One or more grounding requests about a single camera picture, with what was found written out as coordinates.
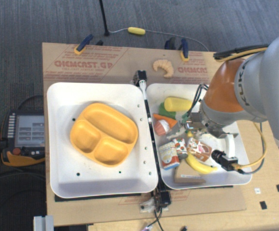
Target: table surface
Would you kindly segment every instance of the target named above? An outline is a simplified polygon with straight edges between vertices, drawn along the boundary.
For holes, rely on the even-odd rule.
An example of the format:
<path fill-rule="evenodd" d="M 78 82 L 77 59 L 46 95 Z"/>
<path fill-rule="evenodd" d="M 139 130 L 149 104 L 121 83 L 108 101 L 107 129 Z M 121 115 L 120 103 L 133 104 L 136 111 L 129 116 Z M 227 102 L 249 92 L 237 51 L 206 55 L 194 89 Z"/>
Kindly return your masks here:
<path fill-rule="evenodd" d="M 156 50 L 145 49 L 149 54 L 154 54 Z M 205 65 L 207 67 L 207 74 L 211 79 L 214 72 L 220 66 L 220 63 L 214 61 L 211 52 L 203 52 L 203 57 L 205 59 Z M 43 66 L 44 71 L 48 69 L 47 66 Z M 46 100 L 46 90 L 50 84 L 57 82 L 57 80 L 45 80 L 44 79 L 44 92 L 45 92 L 45 107 L 47 105 Z M 45 123 L 47 126 L 47 111 L 45 109 Z M 261 139 L 256 128 L 252 122 L 249 121 L 239 121 L 238 127 L 243 140 L 245 150 L 247 152 L 250 162 L 257 160 L 262 153 Z M 183 215 L 183 216 L 171 216 L 167 217 L 166 213 L 160 219 L 162 227 L 166 231 L 179 231 L 184 226 L 188 227 L 188 230 L 279 230 L 279 149 L 274 143 L 273 135 L 269 127 L 268 122 L 263 123 L 263 134 L 267 143 L 267 155 L 265 157 L 265 163 L 260 171 L 253 174 L 252 180 L 246 184 L 239 186 L 241 194 L 244 198 L 246 208 L 245 210 L 239 211 L 226 211 L 213 213 L 204 213 L 196 215 Z M 49 168 L 49 149 L 46 142 L 46 166 L 47 166 L 47 208 L 48 215 L 53 215 L 54 224 L 64 223 L 62 218 L 57 220 L 55 213 L 64 213 L 65 216 L 73 215 L 74 204 L 75 203 L 55 203 L 53 201 L 53 192 L 50 186 L 50 168 Z M 87 205 L 85 200 L 78 202 L 78 213 L 85 219 L 85 212 L 81 212 L 81 205 Z M 261 203 L 266 204 L 266 208 L 262 208 Z M 91 202 L 91 206 L 98 206 L 98 200 Z M 104 214 L 109 212 L 115 212 L 115 208 L 111 209 L 111 200 L 108 201 L 108 206 L 101 206 L 104 208 Z M 83 222 L 83 219 L 75 218 L 74 224 L 85 224 L 91 223 L 89 219 Z M 140 231 L 147 224 L 154 220 L 152 216 L 149 218 L 143 218 L 139 216 L 139 219 L 134 218 L 133 220 L 124 221 L 110 221 L 110 222 L 95 222 L 92 226 L 89 226 L 89 231 Z M 153 230 L 161 230 L 159 226 L 154 224 Z"/>

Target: wooden table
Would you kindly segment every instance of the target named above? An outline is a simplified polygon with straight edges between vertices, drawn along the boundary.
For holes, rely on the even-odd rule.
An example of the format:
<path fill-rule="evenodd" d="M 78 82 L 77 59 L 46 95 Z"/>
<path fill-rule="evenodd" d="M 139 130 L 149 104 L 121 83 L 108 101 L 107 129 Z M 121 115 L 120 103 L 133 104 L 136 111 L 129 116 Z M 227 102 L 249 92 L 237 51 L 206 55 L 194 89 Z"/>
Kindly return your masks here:
<path fill-rule="evenodd" d="M 79 61 L 72 58 L 72 47 L 75 45 L 44 44 L 43 73 L 45 97 L 45 123 L 47 124 L 48 87 L 58 81 L 73 82 L 104 82 L 128 83 L 136 70 L 146 70 L 149 77 L 147 84 L 157 83 L 190 83 L 197 84 L 202 80 L 211 79 L 220 63 L 214 61 L 212 52 L 191 52 L 190 63 L 183 63 L 178 51 L 150 50 L 135 48 L 115 48 L 88 46 L 89 54 L 109 52 L 100 61 L 106 61 L 111 69 L 104 71 L 99 79 L 83 79 L 83 72 L 73 74 L 68 78 L 69 68 L 62 70 L 62 62 Z M 175 68 L 175 78 L 164 79 L 160 72 L 155 73 L 151 63 L 160 58 L 171 60 Z M 99 60 L 94 58 L 95 65 Z M 201 73 L 188 73 L 190 69 Z M 250 162 L 261 156 L 261 139 L 252 122 L 239 121 L 238 127 Z M 181 201 L 169 206 L 170 211 L 164 212 L 160 220 L 165 231 L 179 231 L 187 226 L 188 230 L 279 230 L 279 149 L 274 143 L 268 122 L 263 123 L 264 136 L 267 142 L 267 156 L 262 169 L 253 175 L 250 183 L 233 188 L 196 189 L 191 190 L 192 199 Z M 93 223 L 90 231 L 140 231 L 154 218 L 153 214 L 140 214 L 139 205 L 119 205 L 123 199 L 109 198 L 103 200 L 81 200 L 56 202 L 50 186 L 49 138 L 46 140 L 47 168 L 47 209 L 48 215 L 53 215 L 55 226 L 79 225 Z M 210 205 L 201 202 L 206 198 Z M 161 230 L 157 224 L 153 230 Z"/>

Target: dark gray floor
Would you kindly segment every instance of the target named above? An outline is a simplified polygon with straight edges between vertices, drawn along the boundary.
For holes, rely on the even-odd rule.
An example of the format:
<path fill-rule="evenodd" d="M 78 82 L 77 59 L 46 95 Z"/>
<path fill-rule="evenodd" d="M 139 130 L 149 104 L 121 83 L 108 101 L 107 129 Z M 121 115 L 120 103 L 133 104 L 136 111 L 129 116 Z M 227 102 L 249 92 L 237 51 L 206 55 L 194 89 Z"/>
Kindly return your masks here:
<path fill-rule="evenodd" d="M 109 30 L 129 26 L 200 41 L 210 51 L 270 43 L 279 36 L 279 0 L 103 0 Z M 0 127 L 6 112 L 42 94 L 42 42 L 163 49 L 169 35 L 126 31 L 105 37 L 98 0 L 0 0 Z M 190 40 L 189 50 L 205 51 Z M 27 109 L 42 107 L 30 101 Z M 44 166 L 30 170 L 44 172 Z M 10 171 L 2 166 L 0 172 Z M 0 179 L 0 231 L 32 230 L 45 215 L 44 183 L 31 176 Z"/>

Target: carrot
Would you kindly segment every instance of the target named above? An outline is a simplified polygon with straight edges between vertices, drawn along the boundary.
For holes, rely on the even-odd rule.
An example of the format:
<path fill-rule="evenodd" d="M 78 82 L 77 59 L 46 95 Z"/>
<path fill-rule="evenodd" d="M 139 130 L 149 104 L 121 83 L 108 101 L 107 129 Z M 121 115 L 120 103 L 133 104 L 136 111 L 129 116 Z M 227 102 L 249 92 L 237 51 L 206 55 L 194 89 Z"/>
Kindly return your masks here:
<path fill-rule="evenodd" d="M 172 118 L 169 118 L 169 117 L 166 117 L 166 116 L 163 116 L 163 115 L 153 114 L 153 117 L 157 120 L 167 121 L 170 128 L 172 128 L 177 123 L 177 121 L 175 119 L 172 119 Z"/>

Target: yellow plate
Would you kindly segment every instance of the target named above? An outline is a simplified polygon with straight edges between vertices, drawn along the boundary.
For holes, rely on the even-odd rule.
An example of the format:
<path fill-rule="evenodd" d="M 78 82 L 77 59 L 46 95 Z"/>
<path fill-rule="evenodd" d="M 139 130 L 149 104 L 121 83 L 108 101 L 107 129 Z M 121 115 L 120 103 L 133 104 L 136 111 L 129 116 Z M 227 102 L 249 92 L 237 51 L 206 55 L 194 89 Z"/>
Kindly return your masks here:
<path fill-rule="evenodd" d="M 138 128 L 130 118 L 103 103 L 87 106 L 70 132 L 74 148 L 107 167 L 121 164 L 138 136 Z"/>

